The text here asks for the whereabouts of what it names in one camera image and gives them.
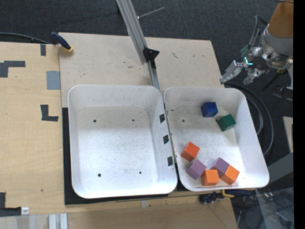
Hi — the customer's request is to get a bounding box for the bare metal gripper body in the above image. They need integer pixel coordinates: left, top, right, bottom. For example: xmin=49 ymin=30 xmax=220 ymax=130
xmin=242 ymin=44 xmax=293 ymax=72

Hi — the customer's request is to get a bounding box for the blue cube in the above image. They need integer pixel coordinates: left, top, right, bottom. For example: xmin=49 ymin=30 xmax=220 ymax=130
xmin=200 ymin=101 xmax=219 ymax=118

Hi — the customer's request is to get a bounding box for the green cube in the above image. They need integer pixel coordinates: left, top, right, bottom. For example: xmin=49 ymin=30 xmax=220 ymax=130
xmin=215 ymin=114 xmax=237 ymax=132

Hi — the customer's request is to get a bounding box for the white plastic tray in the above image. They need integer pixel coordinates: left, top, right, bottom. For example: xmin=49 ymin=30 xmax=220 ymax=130
xmin=67 ymin=84 xmax=179 ymax=199
xmin=163 ymin=86 xmax=270 ymax=192

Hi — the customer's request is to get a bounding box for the orange cube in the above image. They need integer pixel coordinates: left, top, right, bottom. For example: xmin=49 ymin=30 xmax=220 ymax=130
xmin=180 ymin=141 xmax=201 ymax=163
xmin=200 ymin=168 xmax=220 ymax=187
xmin=220 ymin=165 xmax=241 ymax=186

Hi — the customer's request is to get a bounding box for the purple cube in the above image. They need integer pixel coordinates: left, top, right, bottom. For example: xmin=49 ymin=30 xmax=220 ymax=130
xmin=210 ymin=156 xmax=230 ymax=177
xmin=186 ymin=158 xmax=207 ymax=181

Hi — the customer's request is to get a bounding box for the pale wood board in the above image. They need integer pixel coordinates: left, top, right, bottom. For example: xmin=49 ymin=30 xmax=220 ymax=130
xmin=58 ymin=31 xmax=239 ymax=214

